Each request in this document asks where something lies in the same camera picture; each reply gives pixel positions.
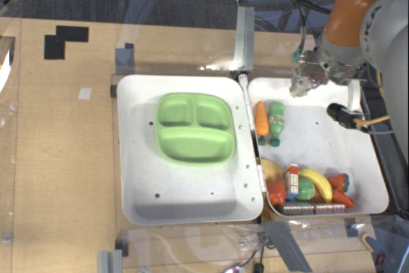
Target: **green divided plate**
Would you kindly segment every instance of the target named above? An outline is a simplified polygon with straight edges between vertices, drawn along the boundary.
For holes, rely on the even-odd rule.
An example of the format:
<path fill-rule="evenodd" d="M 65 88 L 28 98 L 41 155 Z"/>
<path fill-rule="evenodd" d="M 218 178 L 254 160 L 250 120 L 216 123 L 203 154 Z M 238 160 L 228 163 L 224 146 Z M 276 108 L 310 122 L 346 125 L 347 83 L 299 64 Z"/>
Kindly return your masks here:
<path fill-rule="evenodd" d="M 170 93 L 158 104 L 155 122 L 159 152 L 179 164 L 222 164 L 236 150 L 228 105 L 201 93 Z"/>

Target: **yellow toy food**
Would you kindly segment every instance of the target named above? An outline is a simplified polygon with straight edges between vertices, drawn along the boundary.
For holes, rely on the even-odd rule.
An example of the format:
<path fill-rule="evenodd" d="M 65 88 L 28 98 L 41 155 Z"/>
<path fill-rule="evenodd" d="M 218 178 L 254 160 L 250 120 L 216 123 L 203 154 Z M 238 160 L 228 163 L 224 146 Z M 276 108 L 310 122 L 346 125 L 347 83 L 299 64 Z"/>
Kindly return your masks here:
<path fill-rule="evenodd" d="M 263 166 L 264 178 L 270 181 L 282 180 L 283 170 L 276 162 L 272 162 L 268 159 L 261 159 L 261 165 Z"/>
<path fill-rule="evenodd" d="M 310 180 L 317 187 L 324 201 L 326 203 L 331 202 L 332 187 L 325 176 L 311 168 L 306 168 L 299 171 L 298 176 Z"/>

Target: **metal bracket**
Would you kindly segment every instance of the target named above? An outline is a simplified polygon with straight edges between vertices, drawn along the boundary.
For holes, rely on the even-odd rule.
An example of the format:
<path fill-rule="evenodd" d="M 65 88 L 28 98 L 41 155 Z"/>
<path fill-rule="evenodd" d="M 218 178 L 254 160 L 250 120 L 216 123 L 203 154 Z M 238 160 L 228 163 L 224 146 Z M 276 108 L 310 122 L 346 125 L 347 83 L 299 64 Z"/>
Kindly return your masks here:
<path fill-rule="evenodd" d="M 290 271 L 312 272 L 297 241 L 291 234 L 288 222 L 266 222 L 263 227 Z"/>
<path fill-rule="evenodd" d="M 109 253 L 100 251 L 98 254 L 98 273 L 122 273 L 122 250 Z"/>
<path fill-rule="evenodd" d="M 350 79 L 348 85 L 348 109 L 350 111 L 361 111 L 360 108 L 360 80 Z"/>
<path fill-rule="evenodd" d="M 238 7 L 236 24 L 236 45 L 232 70 L 253 68 L 254 55 L 254 7 Z"/>
<path fill-rule="evenodd" d="M 293 97 L 305 96 L 309 90 L 328 83 L 325 71 L 318 63 L 316 51 L 305 51 L 298 62 L 300 66 L 293 70 L 289 89 Z"/>
<path fill-rule="evenodd" d="M 135 49 L 132 43 L 126 43 L 125 48 L 115 48 L 115 74 L 135 74 Z"/>
<path fill-rule="evenodd" d="M 266 180 L 264 177 L 263 166 L 257 165 L 258 178 L 260 180 L 261 192 L 267 192 Z"/>
<path fill-rule="evenodd" d="M 348 238 L 358 237 L 357 221 L 354 217 L 345 219 L 345 230 Z"/>
<path fill-rule="evenodd" d="M 3 233 L 1 235 L 1 243 L 2 244 L 11 244 L 13 242 L 13 234 L 12 233 Z"/>

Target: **wooden table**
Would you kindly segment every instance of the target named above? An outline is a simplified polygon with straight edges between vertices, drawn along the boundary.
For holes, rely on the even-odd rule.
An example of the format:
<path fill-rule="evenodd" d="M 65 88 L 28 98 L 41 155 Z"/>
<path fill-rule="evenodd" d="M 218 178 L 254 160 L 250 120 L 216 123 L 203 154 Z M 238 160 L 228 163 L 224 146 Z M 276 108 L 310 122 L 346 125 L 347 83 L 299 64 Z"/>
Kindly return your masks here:
<path fill-rule="evenodd" d="M 44 36 L 55 35 L 57 25 L 88 26 L 89 42 L 67 42 L 65 60 L 44 60 Z M 4 35 L 13 35 L 13 28 Z M 141 69 L 184 63 L 191 70 L 211 56 L 233 53 L 235 32 L 30 19 L 22 20 L 21 31 L 14 239 L 0 254 L 0 271 L 10 270 L 12 250 L 13 273 L 97 272 L 98 252 L 112 251 L 117 234 L 110 96 L 115 48 L 133 42 Z M 255 64 L 288 74 L 298 41 L 298 35 L 256 33 Z M 91 88 L 89 100 L 79 99 L 81 88 Z M 306 257 L 318 270 L 331 263 L 333 272 L 373 272 L 362 245 Z M 230 264 L 193 262 L 173 272 Z M 265 254 L 265 265 L 266 272 L 286 271 L 274 251 Z"/>

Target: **clear plastic panel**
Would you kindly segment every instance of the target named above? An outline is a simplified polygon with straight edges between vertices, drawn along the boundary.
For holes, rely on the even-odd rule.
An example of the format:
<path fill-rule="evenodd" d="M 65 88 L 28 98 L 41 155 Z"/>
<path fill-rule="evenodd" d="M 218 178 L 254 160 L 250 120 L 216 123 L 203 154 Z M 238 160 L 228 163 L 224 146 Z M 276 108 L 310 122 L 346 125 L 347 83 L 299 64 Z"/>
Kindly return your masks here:
<path fill-rule="evenodd" d="M 235 55 L 235 29 L 146 25 L 161 6 L 158 1 L 129 2 L 125 23 L 116 30 L 116 74 L 229 75 Z M 236 22 L 237 8 L 225 6 L 218 11 L 220 20 Z M 300 45 L 300 23 L 298 12 L 290 13 L 294 16 L 291 29 L 269 33 L 256 25 L 253 74 L 289 77 L 291 68 L 296 67 L 291 54 Z M 313 35 L 308 35 L 305 49 L 314 46 Z"/>
<path fill-rule="evenodd" d="M 398 216 L 378 216 L 138 228 L 120 236 L 124 272 L 252 272 L 260 261 L 265 272 L 399 272 L 408 227 Z"/>
<path fill-rule="evenodd" d="M 0 271 L 11 272 L 22 0 L 0 4 Z"/>

